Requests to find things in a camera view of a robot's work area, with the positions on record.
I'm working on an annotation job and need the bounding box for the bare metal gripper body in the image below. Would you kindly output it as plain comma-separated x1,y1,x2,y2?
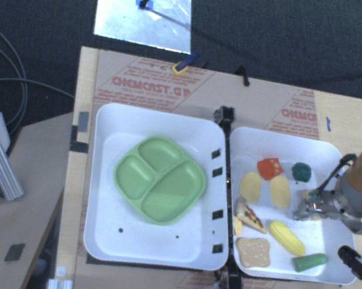
312,186,362,236

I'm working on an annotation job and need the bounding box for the white plastic tray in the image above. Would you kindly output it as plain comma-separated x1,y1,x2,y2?
75,100,249,280
209,124,362,289

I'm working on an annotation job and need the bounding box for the yellow corn cob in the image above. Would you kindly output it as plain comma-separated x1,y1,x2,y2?
264,218,311,258

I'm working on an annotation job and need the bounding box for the yellow oval crisp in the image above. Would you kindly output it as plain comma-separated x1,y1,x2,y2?
265,174,295,210
237,169,264,205

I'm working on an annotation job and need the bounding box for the dark green broccoli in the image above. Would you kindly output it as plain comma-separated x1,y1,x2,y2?
289,160,314,184

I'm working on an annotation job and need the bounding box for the green cucumber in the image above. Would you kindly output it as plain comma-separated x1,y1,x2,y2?
289,248,329,277

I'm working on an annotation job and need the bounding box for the slice of pizza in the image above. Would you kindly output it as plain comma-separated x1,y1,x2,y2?
230,195,272,235

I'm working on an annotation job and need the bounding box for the red cube with white spots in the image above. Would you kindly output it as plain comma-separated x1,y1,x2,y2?
254,154,286,184

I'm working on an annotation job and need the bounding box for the tan slice of bread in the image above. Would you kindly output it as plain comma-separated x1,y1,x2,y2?
232,234,275,272

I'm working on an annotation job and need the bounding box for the small yellow cheese piece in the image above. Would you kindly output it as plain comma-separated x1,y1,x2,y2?
230,215,245,237

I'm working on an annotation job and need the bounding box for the thin black and white rod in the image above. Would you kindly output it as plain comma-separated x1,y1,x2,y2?
201,122,256,278

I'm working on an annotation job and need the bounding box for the green divided plate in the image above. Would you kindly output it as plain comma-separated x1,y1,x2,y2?
107,129,214,232

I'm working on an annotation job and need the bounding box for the brown cardboard board red print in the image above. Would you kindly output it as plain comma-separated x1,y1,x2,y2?
63,49,362,289

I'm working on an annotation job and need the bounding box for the black cylinder on white bracket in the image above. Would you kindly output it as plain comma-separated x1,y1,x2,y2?
333,225,362,281

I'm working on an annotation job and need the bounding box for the black block with thin wires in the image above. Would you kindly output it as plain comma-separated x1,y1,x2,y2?
212,104,239,128
212,268,247,289

